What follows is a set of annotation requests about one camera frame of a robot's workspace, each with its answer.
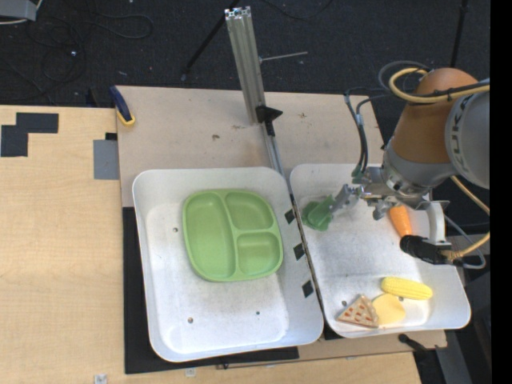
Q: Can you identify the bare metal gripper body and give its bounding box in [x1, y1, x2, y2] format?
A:
[357, 166, 433, 211]

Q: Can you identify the green toy broccoli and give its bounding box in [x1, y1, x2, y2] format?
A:
[301, 194, 337, 232]

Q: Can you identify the orange carrot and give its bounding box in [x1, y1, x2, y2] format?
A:
[388, 205, 414, 238]

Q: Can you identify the white plastic tray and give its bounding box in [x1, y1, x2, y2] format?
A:
[131, 166, 326, 363]
[288, 162, 473, 340]

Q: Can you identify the yellow corn cob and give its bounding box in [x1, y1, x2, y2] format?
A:
[380, 276, 434, 301]

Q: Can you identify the thin rod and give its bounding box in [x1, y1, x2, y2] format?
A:
[262, 122, 322, 300]

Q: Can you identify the yellow cheese slice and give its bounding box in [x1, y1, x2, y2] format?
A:
[371, 293, 407, 328]

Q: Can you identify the pizza slice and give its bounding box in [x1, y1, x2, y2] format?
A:
[336, 294, 380, 330]

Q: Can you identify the black block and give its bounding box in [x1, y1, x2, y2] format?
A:
[254, 105, 284, 137]

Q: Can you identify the green divided plate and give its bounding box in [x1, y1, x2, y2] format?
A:
[182, 188, 285, 283]

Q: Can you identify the pale brown flat board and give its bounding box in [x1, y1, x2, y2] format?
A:
[114, 85, 449, 371]

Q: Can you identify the black cylinder on white bracket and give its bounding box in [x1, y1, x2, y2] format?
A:
[399, 200, 455, 266]

